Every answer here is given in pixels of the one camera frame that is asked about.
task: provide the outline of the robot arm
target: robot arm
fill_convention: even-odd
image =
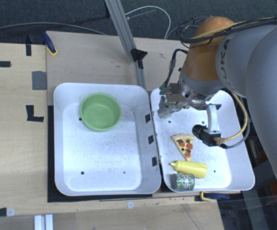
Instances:
[[[162,89],[159,116],[190,107],[208,110],[206,102],[227,88],[247,99],[253,125],[277,177],[277,18],[234,23],[210,17],[190,40],[182,33],[181,42],[191,47],[178,83]],[[218,138],[201,127],[192,132],[201,140]]]

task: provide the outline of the toy pizza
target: toy pizza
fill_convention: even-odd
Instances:
[[[191,161],[194,136],[191,134],[180,134],[172,136],[172,140],[187,161]]]

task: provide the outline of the white tray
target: white tray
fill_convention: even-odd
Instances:
[[[171,136],[182,133],[191,134],[192,128],[196,124],[208,125],[207,112],[189,108],[175,112],[171,117],[159,118],[157,113],[161,97],[159,92],[159,89],[152,91],[150,100],[163,178],[171,190],[187,192],[186,190],[174,190],[171,186],[170,177],[176,171],[170,163],[184,160]],[[222,137],[229,137],[237,133],[240,130],[240,124],[230,95],[220,91],[211,99],[211,103],[222,104],[217,112]],[[232,145],[241,139],[242,137],[239,136],[226,144]],[[195,138],[192,161],[203,162],[208,166],[206,177],[195,180],[193,191],[244,191],[254,186],[254,172],[244,143],[232,149],[222,149],[208,147],[201,140]]]
[[[81,101],[106,93],[119,124],[105,132],[80,121]],[[152,194],[161,173],[148,93],[135,85],[63,83],[54,91],[55,183],[68,196]]]

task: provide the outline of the green bowl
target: green bowl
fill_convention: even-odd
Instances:
[[[95,93],[86,97],[80,107],[85,125],[93,131],[107,131],[120,121],[121,108],[117,100],[104,93]]]

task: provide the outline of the mustard bottle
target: mustard bottle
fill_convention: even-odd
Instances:
[[[192,174],[196,178],[205,178],[208,169],[208,166],[202,162],[177,160],[170,165],[173,166],[177,172]]]

